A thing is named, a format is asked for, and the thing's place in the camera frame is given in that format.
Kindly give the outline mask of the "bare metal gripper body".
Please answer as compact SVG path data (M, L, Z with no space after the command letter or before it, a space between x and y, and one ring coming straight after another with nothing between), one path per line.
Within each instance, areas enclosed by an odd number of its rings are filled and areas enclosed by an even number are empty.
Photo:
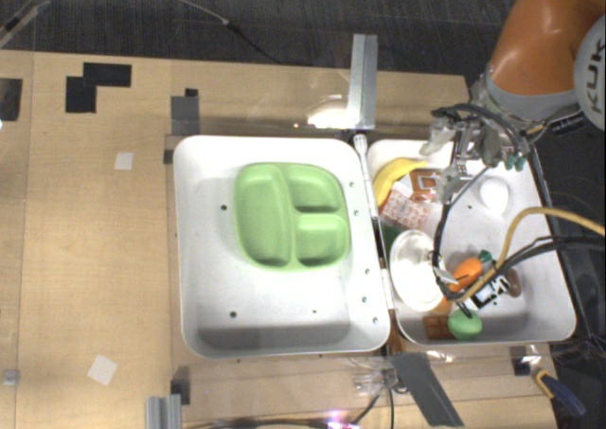
M481 161L487 167L522 167L529 144L514 125L489 110L455 110L452 163L463 167L469 161Z

